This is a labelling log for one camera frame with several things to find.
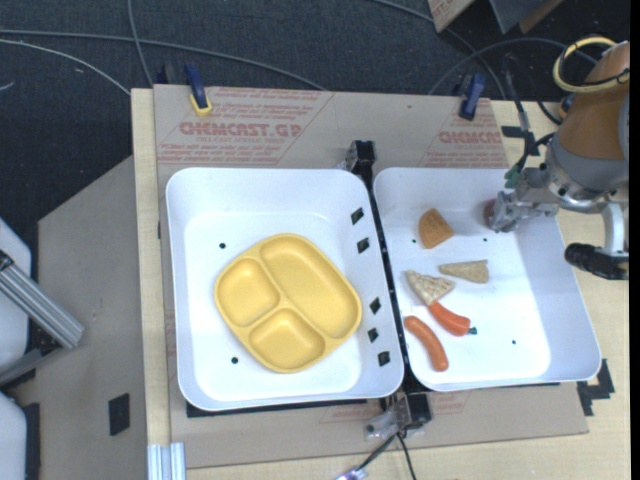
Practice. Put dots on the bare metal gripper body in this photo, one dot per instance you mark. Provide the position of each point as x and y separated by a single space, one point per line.
537 193

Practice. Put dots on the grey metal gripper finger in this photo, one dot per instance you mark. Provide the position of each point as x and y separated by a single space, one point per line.
498 213
515 219

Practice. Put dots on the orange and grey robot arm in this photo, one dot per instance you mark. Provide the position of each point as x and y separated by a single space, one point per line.
595 118

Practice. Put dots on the beige toy bread slice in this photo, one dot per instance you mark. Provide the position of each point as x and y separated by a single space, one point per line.
467 271

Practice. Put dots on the orange toy biscuit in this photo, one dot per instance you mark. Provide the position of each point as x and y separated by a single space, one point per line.
434 229

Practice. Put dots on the toy pizza slice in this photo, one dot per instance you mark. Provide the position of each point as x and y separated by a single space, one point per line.
427 285

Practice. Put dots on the orange toy carrot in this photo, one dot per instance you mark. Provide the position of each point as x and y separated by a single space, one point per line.
449 319

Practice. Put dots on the white plastic tray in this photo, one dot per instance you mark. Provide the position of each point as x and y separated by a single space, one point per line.
280 193
505 338

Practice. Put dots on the orange toy sausage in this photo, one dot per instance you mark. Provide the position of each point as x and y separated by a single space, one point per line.
429 343

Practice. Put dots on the yellow divided plate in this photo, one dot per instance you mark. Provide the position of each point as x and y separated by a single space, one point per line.
287 303

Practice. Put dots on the brown cardboard board red print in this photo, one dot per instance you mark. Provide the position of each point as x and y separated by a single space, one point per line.
280 133

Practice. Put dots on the black cylinder on white bracket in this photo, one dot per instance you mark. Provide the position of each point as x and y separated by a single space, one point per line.
600 260

